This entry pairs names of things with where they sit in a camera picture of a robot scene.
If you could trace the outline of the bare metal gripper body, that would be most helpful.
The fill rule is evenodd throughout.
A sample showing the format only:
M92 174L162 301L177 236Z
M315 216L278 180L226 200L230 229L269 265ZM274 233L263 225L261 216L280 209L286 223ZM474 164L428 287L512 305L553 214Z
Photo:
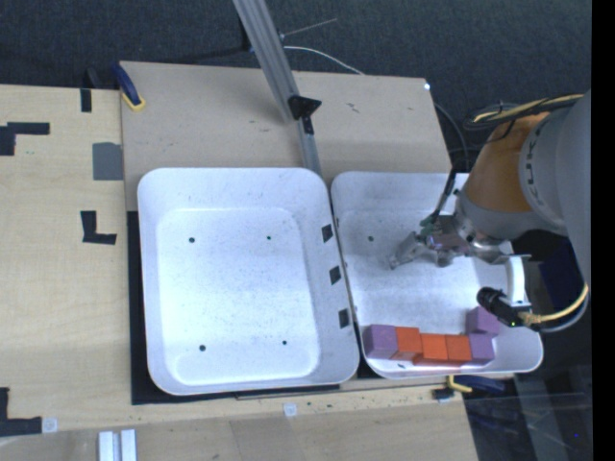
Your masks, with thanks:
M477 231L465 216L439 215L422 222L421 235L434 253L450 251L457 257L475 257L487 264L503 264L513 256L509 241Z

